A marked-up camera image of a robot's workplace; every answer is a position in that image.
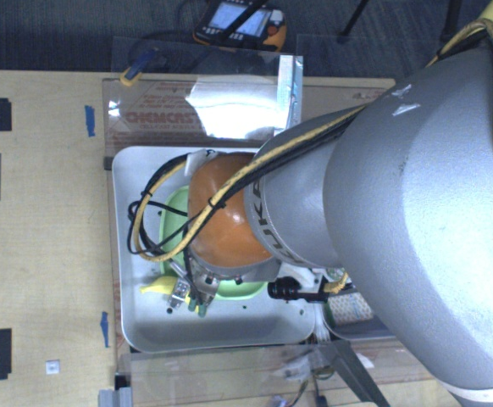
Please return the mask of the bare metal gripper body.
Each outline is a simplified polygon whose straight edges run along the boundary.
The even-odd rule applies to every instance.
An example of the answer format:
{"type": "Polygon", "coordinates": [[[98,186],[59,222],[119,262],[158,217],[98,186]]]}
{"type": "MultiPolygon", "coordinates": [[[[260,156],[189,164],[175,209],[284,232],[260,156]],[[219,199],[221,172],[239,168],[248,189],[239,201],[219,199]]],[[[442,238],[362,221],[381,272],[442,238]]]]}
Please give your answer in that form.
{"type": "Polygon", "coordinates": [[[187,303],[189,308],[208,307],[215,299],[228,301],[248,300],[258,296],[268,282],[240,282],[238,278],[219,279],[196,265],[186,270],[192,287],[187,303]]]}

